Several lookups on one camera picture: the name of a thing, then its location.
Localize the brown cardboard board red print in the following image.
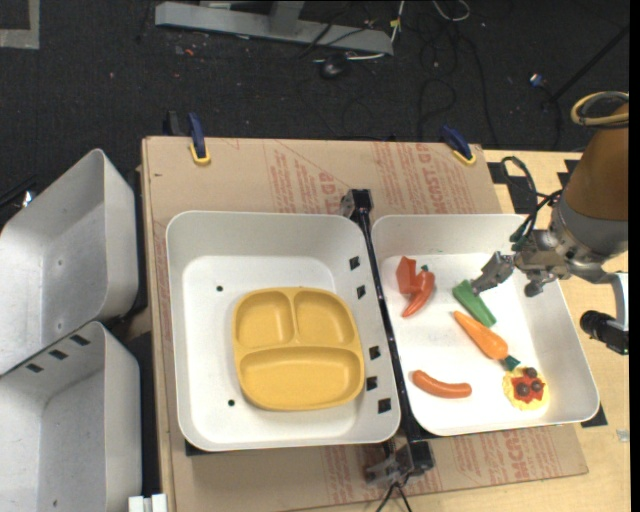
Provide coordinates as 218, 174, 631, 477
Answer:
141, 135, 590, 512

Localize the yellow divided plate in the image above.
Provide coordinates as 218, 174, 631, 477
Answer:
231, 286, 366, 413

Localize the red pepper piece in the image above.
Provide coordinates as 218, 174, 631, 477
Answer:
395, 255, 419, 296

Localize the yellow spaghetti with meatballs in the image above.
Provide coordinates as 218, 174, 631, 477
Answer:
501, 365, 551, 413

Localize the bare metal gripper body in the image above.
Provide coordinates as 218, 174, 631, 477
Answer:
511, 229, 572, 282

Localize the orange carrot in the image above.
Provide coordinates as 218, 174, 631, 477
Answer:
453, 310, 522, 372

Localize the white plastic tray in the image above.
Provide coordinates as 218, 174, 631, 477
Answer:
370, 213, 601, 437
165, 209, 403, 453

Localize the black cylinder on white bracket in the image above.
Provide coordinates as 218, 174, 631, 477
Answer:
579, 272, 630, 356

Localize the green wedge piece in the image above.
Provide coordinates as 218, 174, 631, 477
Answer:
451, 278, 498, 329

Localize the orange chili pepper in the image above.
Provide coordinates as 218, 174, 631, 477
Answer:
401, 264, 436, 319

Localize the orange sausage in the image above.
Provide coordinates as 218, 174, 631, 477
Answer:
411, 369, 474, 400

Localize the black block with thin wires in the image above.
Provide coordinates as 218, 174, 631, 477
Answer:
363, 439, 434, 487
339, 188, 374, 219

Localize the thin black rod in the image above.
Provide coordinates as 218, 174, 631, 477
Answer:
356, 210, 426, 451

